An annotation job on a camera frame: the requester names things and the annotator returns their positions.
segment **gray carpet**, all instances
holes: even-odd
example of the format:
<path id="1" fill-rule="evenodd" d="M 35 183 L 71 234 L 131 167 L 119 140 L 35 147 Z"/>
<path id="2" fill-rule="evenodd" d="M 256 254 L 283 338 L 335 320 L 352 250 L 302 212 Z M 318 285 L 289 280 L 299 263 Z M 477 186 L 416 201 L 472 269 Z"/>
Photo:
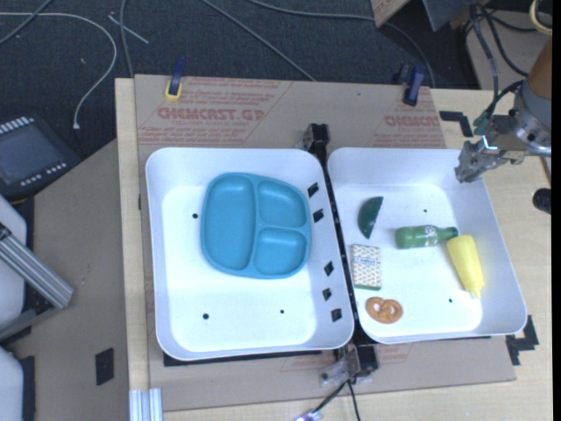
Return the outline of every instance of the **gray carpet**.
<path id="1" fill-rule="evenodd" d="M 35 11 L 46 0 L 0 0 L 0 11 Z M 379 30 L 373 23 L 297 17 L 243 0 L 210 0 L 276 46 L 294 67 L 248 32 L 200 0 L 129 0 L 125 25 L 147 43 L 127 36 L 134 73 L 172 73 L 187 57 L 185 75 L 325 82 L 390 83 L 402 63 L 423 63 L 404 31 L 423 50 L 439 88 L 477 86 L 462 49 L 461 31 L 433 32 L 421 0 L 411 0 Z M 298 11 L 372 16 L 370 0 L 260 0 Z M 82 157 L 115 137 L 113 80 L 128 76 L 118 18 L 122 0 L 54 0 L 43 12 L 66 12 L 103 26 L 117 42 L 117 63 L 85 101 L 81 130 L 76 105 L 110 65 L 106 35 L 81 20 L 38 17 L 0 45 L 0 118 L 36 112 Z M 525 11 L 531 0 L 494 0 L 497 9 Z M 0 16 L 0 38 L 24 18 Z M 431 85 L 427 78 L 425 84 Z"/>

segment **blue divided plate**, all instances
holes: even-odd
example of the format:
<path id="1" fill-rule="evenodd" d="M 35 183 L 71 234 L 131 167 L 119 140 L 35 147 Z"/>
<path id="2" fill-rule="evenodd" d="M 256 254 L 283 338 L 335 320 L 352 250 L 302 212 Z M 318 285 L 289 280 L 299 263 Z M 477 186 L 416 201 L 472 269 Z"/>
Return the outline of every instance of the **blue divided plate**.
<path id="1" fill-rule="evenodd" d="M 308 202 L 291 184 L 227 173 L 207 188 L 201 246 L 220 271 L 261 279 L 294 275 L 308 260 L 310 231 Z"/>

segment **blue clip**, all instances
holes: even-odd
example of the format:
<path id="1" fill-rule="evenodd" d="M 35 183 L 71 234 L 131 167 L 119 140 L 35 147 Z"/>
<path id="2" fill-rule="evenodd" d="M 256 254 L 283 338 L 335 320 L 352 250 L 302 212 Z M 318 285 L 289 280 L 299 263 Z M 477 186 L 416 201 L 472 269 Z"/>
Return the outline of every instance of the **blue clip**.
<path id="1" fill-rule="evenodd" d="M 423 66 L 414 66 L 409 74 L 408 87 L 403 94 L 403 102 L 409 106 L 417 106 L 417 97 L 419 89 L 423 83 L 427 70 Z"/>
<path id="2" fill-rule="evenodd" d="M 183 69 L 185 68 L 185 62 L 187 62 L 185 56 L 177 58 L 172 79 L 167 82 L 166 99 L 170 102 L 178 101 L 181 96 L 181 90 L 183 89 L 183 85 L 181 84 L 181 75 L 183 74 Z"/>

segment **yellow bottle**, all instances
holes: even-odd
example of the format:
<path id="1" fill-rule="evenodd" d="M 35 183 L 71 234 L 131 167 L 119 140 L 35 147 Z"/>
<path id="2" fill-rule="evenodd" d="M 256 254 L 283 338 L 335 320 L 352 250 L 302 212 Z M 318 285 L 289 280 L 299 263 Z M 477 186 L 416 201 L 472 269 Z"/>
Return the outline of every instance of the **yellow bottle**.
<path id="1" fill-rule="evenodd" d="M 481 288 L 485 287 L 485 283 L 473 237 L 459 235 L 448 240 L 446 247 L 464 289 L 481 298 Z"/>

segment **snack package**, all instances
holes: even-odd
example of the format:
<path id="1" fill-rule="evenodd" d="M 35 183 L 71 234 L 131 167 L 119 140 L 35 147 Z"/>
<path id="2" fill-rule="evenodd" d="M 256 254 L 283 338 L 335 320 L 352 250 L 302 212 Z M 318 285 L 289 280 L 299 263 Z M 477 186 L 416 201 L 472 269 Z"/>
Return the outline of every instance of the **snack package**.
<path id="1" fill-rule="evenodd" d="M 380 249 L 377 246 L 351 245 L 351 272 L 355 288 L 380 290 Z"/>

